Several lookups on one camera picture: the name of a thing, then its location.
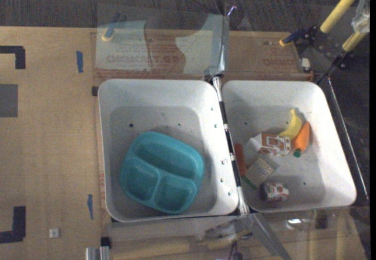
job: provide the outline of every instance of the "small carton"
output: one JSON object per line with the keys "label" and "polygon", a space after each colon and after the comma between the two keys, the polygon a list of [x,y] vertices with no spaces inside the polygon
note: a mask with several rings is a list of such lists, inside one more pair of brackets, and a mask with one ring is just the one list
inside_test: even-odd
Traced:
{"label": "small carton", "polygon": [[283,156],[291,151],[291,141],[287,136],[259,134],[251,138],[248,145],[254,151],[265,155]]}

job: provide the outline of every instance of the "carrot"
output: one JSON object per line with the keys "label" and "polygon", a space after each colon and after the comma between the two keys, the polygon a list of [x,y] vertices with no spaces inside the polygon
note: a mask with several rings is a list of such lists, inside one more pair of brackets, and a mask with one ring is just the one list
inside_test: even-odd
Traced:
{"label": "carrot", "polygon": [[247,166],[246,166],[246,158],[244,157],[244,150],[243,146],[240,143],[235,144],[235,156],[237,166],[239,168],[240,176],[246,176],[247,174]]}
{"label": "carrot", "polygon": [[309,140],[310,140],[310,123],[307,121],[301,127],[298,135],[295,138],[294,156],[296,156],[297,158],[301,156],[301,153],[307,149]]}

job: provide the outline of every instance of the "orange object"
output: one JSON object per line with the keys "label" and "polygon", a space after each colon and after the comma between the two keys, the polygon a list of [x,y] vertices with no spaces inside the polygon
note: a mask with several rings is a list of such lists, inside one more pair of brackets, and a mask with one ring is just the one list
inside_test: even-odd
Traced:
{"label": "orange object", "polygon": [[234,149],[235,149],[236,162],[239,168],[240,176],[246,176],[247,166],[246,166],[246,158],[244,157],[243,146],[242,144],[237,143],[235,144]]}
{"label": "orange object", "polygon": [[310,141],[310,123],[307,121],[300,129],[294,141],[294,156],[299,158],[308,147]]}

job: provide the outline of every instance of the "white bin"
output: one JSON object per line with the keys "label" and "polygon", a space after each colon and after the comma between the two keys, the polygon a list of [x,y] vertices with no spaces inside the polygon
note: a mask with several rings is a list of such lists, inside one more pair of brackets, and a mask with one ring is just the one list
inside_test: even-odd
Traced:
{"label": "white bin", "polygon": [[[238,205],[234,173],[214,88],[203,81],[112,79],[98,92],[105,166],[106,206],[118,221],[218,216]],[[311,143],[304,156],[273,158],[278,168],[268,181],[285,182],[286,202],[267,203],[243,184],[245,199],[256,211],[298,211],[347,206],[355,201],[355,185],[322,90],[310,82],[230,81],[223,98],[234,143],[261,132],[286,128],[289,111],[311,124]],[[121,190],[120,166],[133,140],[157,131],[196,148],[204,158],[200,192],[181,215],[143,206]]]}

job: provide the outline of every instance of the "can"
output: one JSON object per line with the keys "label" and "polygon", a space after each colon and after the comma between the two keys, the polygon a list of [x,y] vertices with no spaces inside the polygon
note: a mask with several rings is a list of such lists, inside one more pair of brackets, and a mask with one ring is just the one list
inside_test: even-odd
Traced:
{"label": "can", "polygon": [[290,195],[286,184],[280,182],[267,182],[260,185],[260,198],[262,201],[286,201]]}

